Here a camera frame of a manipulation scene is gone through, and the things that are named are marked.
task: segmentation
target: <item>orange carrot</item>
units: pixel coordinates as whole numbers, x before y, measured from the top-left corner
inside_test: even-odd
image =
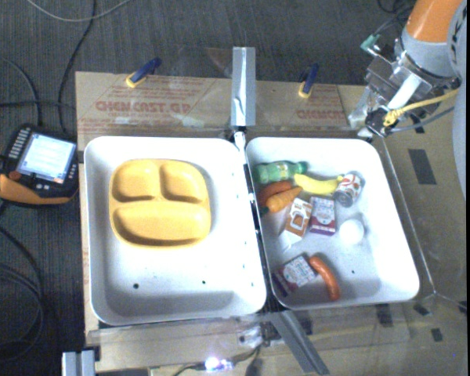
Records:
[[[272,195],[275,195],[276,193],[290,190],[291,188],[292,188],[292,182],[288,180],[277,181],[275,183],[268,184],[262,190],[260,190],[258,192],[258,195],[256,196],[258,205],[260,207],[266,206],[266,201],[268,200],[269,197],[271,197]]]
[[[266,206],[272,213],[279,212],[288,204],[292,203],[292,201],[299,195],[301,191],[303,191],[303,188],[300,186],[295,186],[290,190],[276,193],[275,195],[272,195],[268,198],[266,201]]]
[[[336,277],[334,277],[331,269],[329,269],[329,267],[317,256],[312,256],[310,259],[308,259],[308,263],[324,279],[329,299],[331,301],[337,301],[341,295],[341,292],[339,290],[338,281],[336,280]]]

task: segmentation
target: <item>yellow banana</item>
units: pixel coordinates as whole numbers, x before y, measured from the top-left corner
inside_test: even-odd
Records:
[[[336,191],[338,184],[343,180],[342,175],[335,179],[319,180],[308,177],[304,174],[295,174],[295,182],[304,191],[316,195],[329,195]]]

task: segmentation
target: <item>blue clamp handle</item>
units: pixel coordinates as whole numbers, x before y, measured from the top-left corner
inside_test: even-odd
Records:
[[[312,94],[313,83],[315,82],[315,78],[318,72],[319,64],[314,63],[309,73],[306,76],[302,76],[301,81],[304,79],[304,82],[301,83],[298,91],[301,97],[309,97]]]
[[[154,74],[155,70],[162,64],[162,60],[159,57],[155,57],[153,60],[149,61],[136,72],[130,74],[126,79],[127,85],[131,88],[135,88],[141,82],[145,80],[145,77],[148,74]]]

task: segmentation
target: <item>soda can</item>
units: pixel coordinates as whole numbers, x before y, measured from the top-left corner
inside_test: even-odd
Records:
[[[338,188],[336,188],[332,197],[341,206],[349,208],[359,197],[364,185],[365,181],[359,172],[349,172],[338,184]]]

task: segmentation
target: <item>green bottle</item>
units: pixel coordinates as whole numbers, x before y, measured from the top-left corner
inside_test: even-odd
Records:
[[[274,161],[273,163],[257,164],[254,178],[257,183],[267,184],[283,179],[291,179],[294,174],[303,174],[308,165],[305,161]]]

